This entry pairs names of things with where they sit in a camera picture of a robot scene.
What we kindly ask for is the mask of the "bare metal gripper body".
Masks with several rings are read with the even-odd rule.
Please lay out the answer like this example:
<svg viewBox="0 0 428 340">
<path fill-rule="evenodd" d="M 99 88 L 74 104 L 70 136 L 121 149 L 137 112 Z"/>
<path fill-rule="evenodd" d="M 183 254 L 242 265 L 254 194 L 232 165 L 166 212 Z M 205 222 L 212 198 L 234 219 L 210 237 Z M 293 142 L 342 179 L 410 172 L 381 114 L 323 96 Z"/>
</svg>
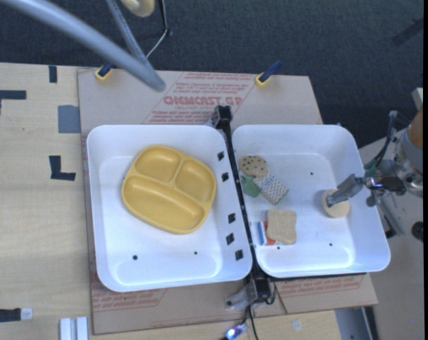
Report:
<svg viewBox="0 0 428 340">
<path fill-rule="evenodd" d="M 372 160 L 364 166 L 364 184 L 371 191 L 410 193 L 423 197 L 423 175 L 407 159 Z"/>
</svg>

